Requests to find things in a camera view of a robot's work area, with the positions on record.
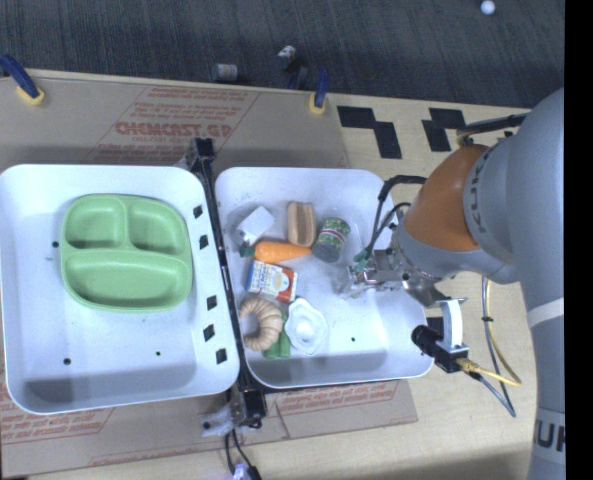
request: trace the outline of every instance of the green divided tray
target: green divided tray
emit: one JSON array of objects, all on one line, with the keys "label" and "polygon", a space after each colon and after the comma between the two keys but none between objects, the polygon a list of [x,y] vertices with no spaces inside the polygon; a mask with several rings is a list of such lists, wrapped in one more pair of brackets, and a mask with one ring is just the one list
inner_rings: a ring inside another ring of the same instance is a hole
[{"label": "green divided tray", "polygon": [[67,291],[87,307],[171,309],[192,289],[187,225],[173,207],[157,199],[80,197],[65,213],[61,272]]}]

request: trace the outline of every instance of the dark gray fabric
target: dark gray fabric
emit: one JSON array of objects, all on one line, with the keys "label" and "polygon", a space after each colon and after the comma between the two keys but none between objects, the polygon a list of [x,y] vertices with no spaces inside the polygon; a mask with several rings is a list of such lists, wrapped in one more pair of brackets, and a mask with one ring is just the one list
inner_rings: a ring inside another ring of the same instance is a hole
[{"label": "dark gray fabric", "polygon": [[563,85],[565,0],[0,0],[0,55],[33,68],[210,81],[214,62],[286,87],[532,107]]}]

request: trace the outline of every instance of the black square marker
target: black square marker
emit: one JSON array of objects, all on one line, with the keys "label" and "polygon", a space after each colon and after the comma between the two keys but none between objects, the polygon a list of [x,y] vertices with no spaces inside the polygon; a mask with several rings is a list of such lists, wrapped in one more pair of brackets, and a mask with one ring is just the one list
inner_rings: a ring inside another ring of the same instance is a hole
[{"label": "black square marker", "polygon": [[423,128],[425,128],[427,142],[429,142],[429,148],[432,151],[452,150],[444,128],[437,126],[434,121],[426,121],[425,119],[423,119]]},{"label": "black square marker", "polygon": [[460,110],[450,108],[430,108],[429,115],[439,128],[460,130],[465,128],[465,118]]},{"label": "black square marker", "polygon": [[336,107],[340,124],[344,128],[373,128],[376,125],[374,111],[364,107]]},{"label": "black square marker", "polygon": [[376,134],[376,143],[381,158],[403,158],[394,123],[377,121],[374,126],[374,133]]}]

